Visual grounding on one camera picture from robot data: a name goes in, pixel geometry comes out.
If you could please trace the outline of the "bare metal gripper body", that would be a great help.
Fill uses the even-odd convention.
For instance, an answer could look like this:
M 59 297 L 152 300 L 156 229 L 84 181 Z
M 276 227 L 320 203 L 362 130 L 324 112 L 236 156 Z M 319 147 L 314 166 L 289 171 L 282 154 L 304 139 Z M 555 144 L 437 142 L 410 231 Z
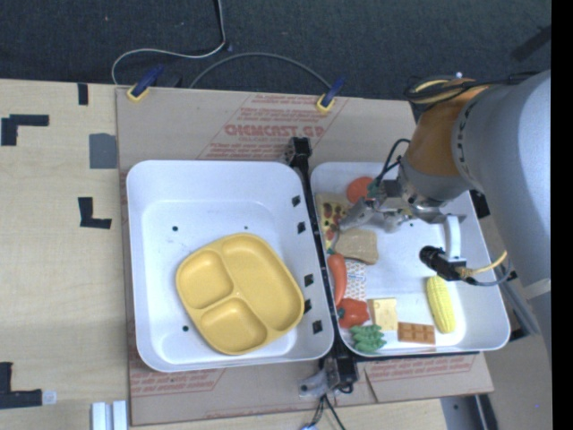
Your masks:
M 368 185 L 368 196 L 382 211 L 400 211 L 427 223 L 444 222 L 447 214 L 441 209 L 465 191 L 461 178 L 394 178 Z

